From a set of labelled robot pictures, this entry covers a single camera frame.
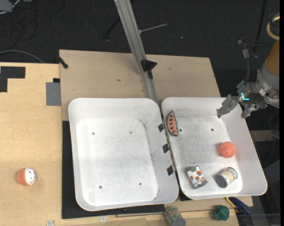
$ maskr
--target green plush toy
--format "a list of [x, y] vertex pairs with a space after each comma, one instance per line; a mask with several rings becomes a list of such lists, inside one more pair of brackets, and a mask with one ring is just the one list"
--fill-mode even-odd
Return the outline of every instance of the green plush toy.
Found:
[[217, 220], [226, 221], [230, 215], [230, 211], [226, 206], [218, 205], [216, 210], [213, 212], [213, 214]]

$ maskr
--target teal light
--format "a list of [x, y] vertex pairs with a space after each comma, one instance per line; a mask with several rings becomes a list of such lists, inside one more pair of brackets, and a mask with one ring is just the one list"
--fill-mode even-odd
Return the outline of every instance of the teal light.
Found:
[[242, 99], [243, 99], [243, 100], [250, 100], [249, 98], [244, 98], [244, 95], [243, 95], [242, 92], [241, 92], [241, 96], [242, 96]]

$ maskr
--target green can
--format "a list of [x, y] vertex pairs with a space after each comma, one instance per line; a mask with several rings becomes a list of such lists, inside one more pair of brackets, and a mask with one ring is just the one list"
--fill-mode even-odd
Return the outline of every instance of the green can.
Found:
[[168, 207], [164, 212], [164, 216], [171, 226], [186, 226], [186, 221], [175, 206]]

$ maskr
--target watermelon slice toy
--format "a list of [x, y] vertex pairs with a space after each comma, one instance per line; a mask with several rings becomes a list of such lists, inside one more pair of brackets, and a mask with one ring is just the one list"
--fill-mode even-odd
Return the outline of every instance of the watermelon slice toy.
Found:
[[167, 129], [170, 134], [176, 137], [179, 135], [178, 124], [176, 122], [176, 118], [173, 111], [171, 111], [167, 116]]

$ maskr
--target orange ball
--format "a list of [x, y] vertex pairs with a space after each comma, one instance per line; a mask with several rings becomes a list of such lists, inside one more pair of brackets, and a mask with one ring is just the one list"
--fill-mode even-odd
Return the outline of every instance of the orange ball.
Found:
[[229, 141], [226, 141], [220, 145], [218, 152], [225, 158], [233, 157], [236, 152], [235, 145]]

